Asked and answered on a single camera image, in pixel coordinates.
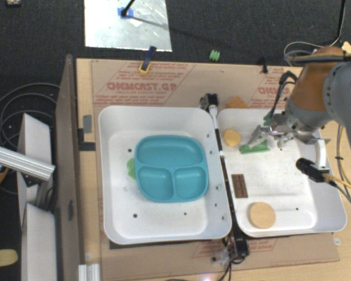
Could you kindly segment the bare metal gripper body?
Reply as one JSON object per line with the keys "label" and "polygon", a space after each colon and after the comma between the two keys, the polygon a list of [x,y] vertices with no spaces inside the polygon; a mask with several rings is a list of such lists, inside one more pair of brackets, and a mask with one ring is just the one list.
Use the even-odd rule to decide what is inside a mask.
{"label": "bare metal gripper body", "polygon": [[316,144],[317,141],[324,141],[326,144],[330,142],[328,138],[316,136],[316,129],[304,125],[291,112],[282,112],[274,114],[270,120],[270,135],[273,136],[279,148],[283,148],[287,142],[298,139],[306,145]]}

